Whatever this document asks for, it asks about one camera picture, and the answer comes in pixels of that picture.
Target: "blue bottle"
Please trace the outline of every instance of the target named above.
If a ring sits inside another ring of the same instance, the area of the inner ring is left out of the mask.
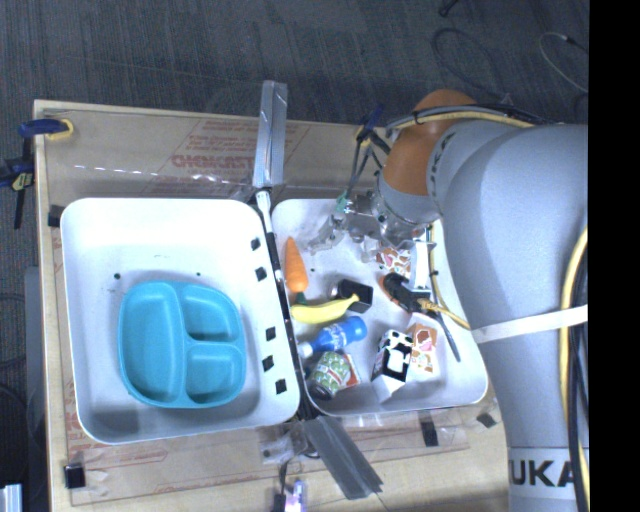
[[[367,335],[367,326],[359,316],[350,316],[342,322],[323,327],[316,338],[298,343],[300,357],[306,359],[314,352],[336,352],[354,341],[360,341]]]

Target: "yellow banana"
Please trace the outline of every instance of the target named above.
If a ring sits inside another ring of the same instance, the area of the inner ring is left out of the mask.
[[[322,324],[337,320],[347,312],[349,306],[354,302],[358,302],[360,297],[355,293],[348,299],[335,299],[317,304],[315,306],[307,306],[304,304],[294,304],[291,306],[291,316],[298,322],[304,324]]]

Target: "blue plate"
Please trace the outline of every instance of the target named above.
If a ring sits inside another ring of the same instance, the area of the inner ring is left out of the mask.
[[[158,407],[230,402],[244,386],[238,309],[214,288],[178,281],[132,287],[120,307],[120,372],[129,393]]]

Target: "carrot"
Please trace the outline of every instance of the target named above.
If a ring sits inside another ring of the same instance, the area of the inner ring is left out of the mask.
[[[289,290],[294,293],[302,293],[309,286],[307,269],[304,260],[293,238],[287,238],[284,252],[284,278]]]

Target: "can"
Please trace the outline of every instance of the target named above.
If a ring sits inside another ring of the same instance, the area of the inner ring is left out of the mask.
[[[331,400],[351,377],[349,361],[338,352],[323,352],[309,375],[309,394],[319,400]]]

